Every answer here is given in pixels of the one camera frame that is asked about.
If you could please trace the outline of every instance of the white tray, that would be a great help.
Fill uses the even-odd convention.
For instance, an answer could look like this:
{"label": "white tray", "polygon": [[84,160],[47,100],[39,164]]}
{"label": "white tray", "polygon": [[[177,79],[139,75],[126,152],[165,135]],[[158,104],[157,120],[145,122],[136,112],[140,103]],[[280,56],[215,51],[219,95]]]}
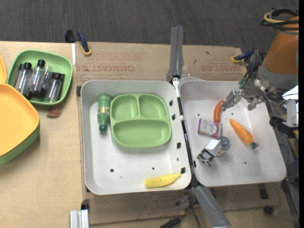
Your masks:
{"label": "white tray", "polygon": [[[100,134],[97,119],[98,97],[107,94],[112,99],[127,93],[149,93],[161,97],[171,119],[171,139],[164,145],[152,148],[126,148],[118,145],[108,126],[106,134]],[[181,190],[191,180],[186,143],[179,116],[176,92],[164,81],[102,81],[86,82],[81,89],[84,135],[85,183],[98,195],[136,193],[164,190]],[[149,189],[144,180],[149,177],[186,172],[172,185]]]}
{"label": "white tray", "polygon": [[[242,99],[237,105],[221,113],[222,136],[231,141],[231,148],[206,166],[197,159],[211,137],[198,134],[201,117],[213,120],[213,111],[220,100],[225,100],[237,82],[187,81],[180,86],[180,96],[190,142],[192,158],[196,163],[198,181],[208,187],[281,181],[286,167],[269,114],[264,103],[249,111]],[[249,130],[259,146],[252,150],[243,143],[229,123],[232,118]]]}

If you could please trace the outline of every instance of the bottle label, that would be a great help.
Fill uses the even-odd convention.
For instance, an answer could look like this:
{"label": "bottle label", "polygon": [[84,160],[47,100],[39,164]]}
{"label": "bottle label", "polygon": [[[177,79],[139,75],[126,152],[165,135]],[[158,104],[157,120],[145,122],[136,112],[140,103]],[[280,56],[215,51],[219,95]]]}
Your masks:
{"label": "bottle label", "polygon": [[106,106],[102,106],[98,108],[98,114],[100,113],[105,113],[105,114],[110,114],[110,108]]}

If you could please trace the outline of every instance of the stack of plates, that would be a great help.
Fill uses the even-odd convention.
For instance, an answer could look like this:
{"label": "stack of plates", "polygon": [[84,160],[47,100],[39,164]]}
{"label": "stack of plates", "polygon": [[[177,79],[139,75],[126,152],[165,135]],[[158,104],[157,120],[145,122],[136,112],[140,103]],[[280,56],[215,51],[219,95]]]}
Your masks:
{"label": "stack of plates", "polygon": [[39,135],[39,115],[14,87],[4,84],[6,71],[0,56],[0,164],[24,151]]}

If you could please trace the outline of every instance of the light wood surface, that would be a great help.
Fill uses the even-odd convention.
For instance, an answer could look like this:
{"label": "light wood surface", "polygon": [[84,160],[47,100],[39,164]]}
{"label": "light wood surface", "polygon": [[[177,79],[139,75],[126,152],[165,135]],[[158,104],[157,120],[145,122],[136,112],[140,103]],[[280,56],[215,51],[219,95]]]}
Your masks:
{"label": "light wood surface", "polygon": [[[45,50],[72,61],[68,43],[0,42],[7,71],[26,49]],[[47,107],[36,107],[40,135],[24,152],[0,165],[0,227],[68,227],[71,210],[82,202],[76,70],[58,118],[47,117]]]}

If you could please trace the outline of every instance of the yellow plate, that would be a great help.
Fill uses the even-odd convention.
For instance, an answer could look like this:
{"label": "yellow plate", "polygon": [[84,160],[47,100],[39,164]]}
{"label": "yellow plate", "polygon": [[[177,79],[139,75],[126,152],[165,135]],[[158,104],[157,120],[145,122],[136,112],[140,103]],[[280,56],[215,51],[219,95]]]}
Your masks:
{"label": "yellow plate", "polygon": [[8,75],[5,70],[5,65],[4,65],[2,56],[0,54],[0,84],[1,83],[4,84],[6,82],[7,77],[8,77]]}
{"label": "yellow plate", "polygon": [[32,104],[14,87],[0,84],[0,157],[18,147],[38,124]]}

